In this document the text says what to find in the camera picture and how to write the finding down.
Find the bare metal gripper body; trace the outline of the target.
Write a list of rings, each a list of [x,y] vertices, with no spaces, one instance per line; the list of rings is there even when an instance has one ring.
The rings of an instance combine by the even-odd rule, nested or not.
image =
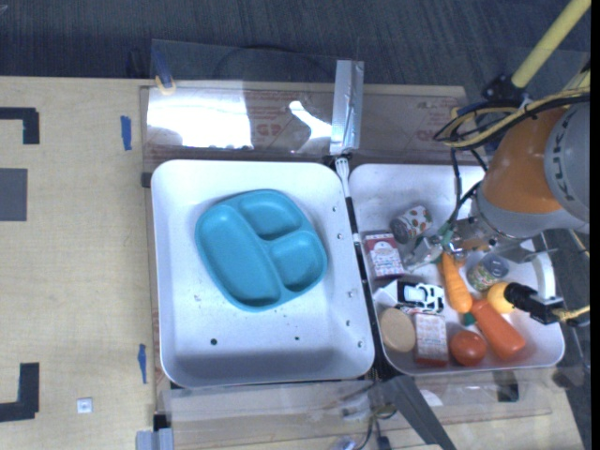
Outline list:
[[[500,234],[481,217],[450,218],[445,222],[442,248],[454,243],[466,251],[489,251],[500,240]]]

